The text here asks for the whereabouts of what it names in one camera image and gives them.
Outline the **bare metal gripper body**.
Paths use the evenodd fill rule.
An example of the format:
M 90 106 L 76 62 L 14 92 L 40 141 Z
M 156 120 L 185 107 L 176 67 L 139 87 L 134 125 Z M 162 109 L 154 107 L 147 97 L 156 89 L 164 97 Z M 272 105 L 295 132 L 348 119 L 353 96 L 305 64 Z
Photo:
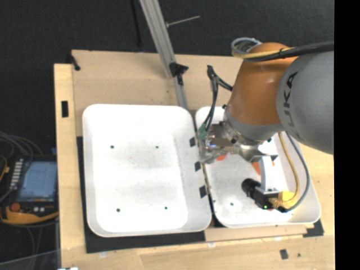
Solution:
M 235 131 L 228 122 L 199 129 L 200 161 L 210 164 L 228 154 L 240 155 L 247 162 L 257 162 L 267 154 L 260 151 L 261 141 L 248 139 Z

